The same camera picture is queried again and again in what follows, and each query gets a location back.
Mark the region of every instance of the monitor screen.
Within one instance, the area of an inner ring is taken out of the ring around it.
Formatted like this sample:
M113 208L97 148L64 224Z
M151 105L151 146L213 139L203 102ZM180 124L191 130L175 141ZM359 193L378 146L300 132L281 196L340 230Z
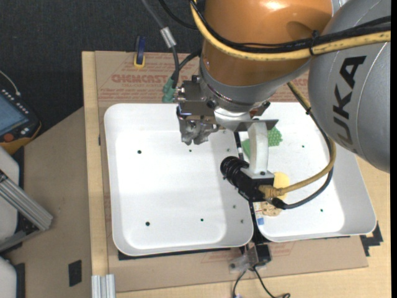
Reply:
M0 96L0 135L24 124L28 118L13 106L7 99Z

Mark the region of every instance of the yellow cable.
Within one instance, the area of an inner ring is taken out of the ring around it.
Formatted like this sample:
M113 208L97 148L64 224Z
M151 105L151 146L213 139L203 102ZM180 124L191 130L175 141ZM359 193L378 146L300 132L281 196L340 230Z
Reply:
M211 43L219 51L231 55L236 58L241 58L243 60L252 61L285 61L285 60L298 60L301 58L308 58L311 56L310 49L302 49L283 53L250 53L239 51L231 48L224 43L218 41L205 27L204 23L200 19L196 10L190 5L192 10L192 15L194 22L200 33L204 38ZM325 43L313 47L312 52L314 55L320 55L324 53L334 52L338 50L343 50L346 48L358 47L361 45L368 45L373 43L384 43L391 40L391 31L379 32L374 34L362 35L359 37L345 38L336 42Z
M291 91L299 97L299 100L302 101L304 106L306 106L305 108L309 109L310 108L309 101L304 97L303 93L296 87L296 85L293 82L288 82L288 86L290 87ZM286 194L288 192L291 192L291 191L300 189L301 187L307 186L307 185L321 179L326 174L328 174L330 172L330 170L332 169L332 167L334 166L335 159L336 159L335 143L332 139L330 139L330 138L328 138L328 139L331 144L331 155L329 157L328 165L322 171L320 171L318 174L316 174L306 180L300 181L298 183L292 184L291 186L287 186L287 187L284 187L281 189L277 189L273 186L261 185L261 186L259 186L259 190L260 190L260 192L265 194L265 198L268 199L271 197L283 196L284 194Z

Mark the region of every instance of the green object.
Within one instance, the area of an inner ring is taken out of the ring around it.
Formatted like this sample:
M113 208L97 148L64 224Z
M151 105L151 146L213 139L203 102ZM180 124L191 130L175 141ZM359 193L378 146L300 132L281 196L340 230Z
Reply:
M172 88L172 84L173 84L174 80L170 77L166 84L163 86L163 93L167 94L169 89Z
M164 96L162 102L174 102L175 88L172 88L173 79L170 77L163 87Z
M279 146L280 142L283 141L281 133L276 127L273 127L272 130L267 132L267 139L269 141L269 147ZM249 158L251 156L249 139L246 139L241 143L241 148L243 148L243 152Z

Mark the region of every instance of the green connector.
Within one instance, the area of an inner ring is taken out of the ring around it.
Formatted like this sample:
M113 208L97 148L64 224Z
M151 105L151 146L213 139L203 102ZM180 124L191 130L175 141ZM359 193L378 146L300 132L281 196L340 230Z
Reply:
M169 89L172 88L172 84L174 83L174 80L170 77L166 84L163 87L163 93L167 94L169 92Z
M175 88L170 87L168 92L164 94L162 102L174 102Z

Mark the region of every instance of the wire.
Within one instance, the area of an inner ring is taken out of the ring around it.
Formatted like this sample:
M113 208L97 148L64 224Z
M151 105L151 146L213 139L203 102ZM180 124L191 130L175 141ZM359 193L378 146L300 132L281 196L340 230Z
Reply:
M247 272L248 269L246 269L245 271L243 271L237 278L234 286L233 286L233 291L232 291L232 298L236 297L236 288L237 288L237 284L240 281L240 279L244 276L244 274Z
M175 70L174 73L172 74L172 88L175 88L178 80L179 80L179 70L181 69L181 66L179 64L179 59L178 59L178 54L176 53L175 47L171 47L172 50L172 55L174 56L174 62L175 62Z
M180 18L178 18L172 11L171 9L168 7L168 5L166 4L166 2L164 0L158 0L161 4L161 6L163 7L163 9L168 13L168 15L170 17L172 17L177 23L179 23L180 25L183 25L184 27L187 27L190 30L198 30L197 26L195 24L190 24L190 23L186 23L185 21L181 20Z
M329 138L327 137L325 132L319 127L319 125L317 124L317 120L314 120L314 122L318 126L318 128L321 132L321 135L324 137L324 140L328 147L329 155L331 155L331 142L329 141ZM272 204L279 209L288 210L288 209L295 209L303 204L308 203L309 201L313 200L315 197L318 197L328 187L329 183L332 180L333 172L334 172L334 169L332 168L330 170L330 172L328 173L327 178L326 178L325 182L323 183L323 185L316 192L310 194L308 197L306 197L296 203L293 203L293 204L287 204L283 200L279 199L278 197L275 197L272 199Z
M179 72L181 71L181 69L188 64L189 61L193 60L195 57L199 56L201 54L201 48L198 49L197 51L187 55L183 61L181 61L179 63L179 67L178 70L175 69L175 71L173 72L173 74L171 75L171 78L173 81L177 81L179 79Z
M299 89L295 86L295 84L293 82L288 82L287 83L288 87L291 89L292 93L294 93L294 95L296 96L296 98L298 99L298 101L300 102L300 104L306 109L307 114L309 114L311 116L311 118L314 120L314 122L316 123L317 127L320 129L321 133L323 134L323 136L325 138L327 138L326 142L328 148L329 148L329 163L328 165L319 173L317 173L316 175L300 181L298 183L292 184L291 186L287 186L287 187L283 187L280 189L277 189L273 186L268 186L268 185L261 185L259 186L259 190L260 192L265 194L265 198L269 199L269 198L273 198L273 197L278 197L278 196L282 196L288 192L300 189L304 186L307 186L315 181L317 181L318 179L321 179L324 175L329 174L329 172L332 170L334 163L335 163L335 159L336 159L336 146L335 143L332 139L330 139L328 136L326 136L326 134L323 132L323 130L320 128L320 126L318 125L316 119L314 118L314 116L311 113L311 107L310 107L310 103L308 102L308 100L304 97L304 95L299 91Z
M252 45L267 46L267 48L247 48L245 44L242 45L241 43L227 41L227 39L219 36L210 28L197 8L197 0L190 0L190 8L196 26L209 43L223 53L245 60L283 61L308 58L312 55L320 55L346 48L389 42L391 39L390 29L364 27L364 30L361 30L363 27L360 27L345 30L342 32L344 35L341 32L336 32L335 34L324 37L313 37L311 39L275 45L252 43Z
M253 269L254 272L256 273L256 276L258 277L259 281L261 282L261 285L262 285L263 289L265 289L266 293L267 293L269 296L271 296L271 298L276 298L276 297L274 297L274 296L267 290L265 284L263 283L263 280L262 280L262 278L261 278L261 275L259 275L258 270L256 269L256 266L253 266L252 269ZM284 294L284 295L282 296L282 298L290 298L290 297L291 297L291 294L289 294L289 293L288 293L288 294Z
M0 74L2 74L8 80L8 82L10 82L12 87L15 89L15 95L20 97L20 92L18 90L18 87L15 85L15 83L12 81L12 79L10 79L10 77L8 77L8 75L5 74L5 72L3 72L2 70L0 70Z
M147 2L147 0L141 0L143 6L146 8L146 10L150 13L152 18L156 21L160 29L163 29L165 27L163 21L160 19L160 17L157 15L157 13L153 10L153 8L150 6L150 4Z
M166 27L161 20L161 18L157 15L157 13L154 11L154 9L149 5L147 0L141 0L143 6L145 9L150 13L154 21L157 23L157 25L160 27L160 32L163 36L164 41L166 42L167 46L171 49L172 55L174 57L174 64L175 64L175 70L174 73L172 74L173 79L172 79L172 88L175 88L178 79L179 79L179 59L178 59L178 54L176 52L175 48L175 42L173 41L173 37L171 35L171 31L169 30L168 27Z
M235 284L234 284L234 286L233 286L232 298L236 298L236 297L237 297L237 295L236 295L237 284L238 284L238 282L240 281L240 279L245 275L245 273L247 272L247 270L254 271L254 272L256 273L256 276L258 277L259 281L261 282L261 285L262 285L263 289L266 291L266 293L267 293L271 298L276 298L275 296L273 296L273 295L269 292L269 290L267 290L265 284L263 283L263 280L262 280L261 276L259 275L259 273L258 273L258 271L257 271L257 269L256 269L256 265L254 265L254 266L252 267L252 269L245 269L245 270L238 276L238 278L237 278L237 280L236 280L236 282L235 282ZM284 295L282 296L282 298L290 298L290 297L291 297L291 294L289 294L289 293L288 293L288 294L284 294Z

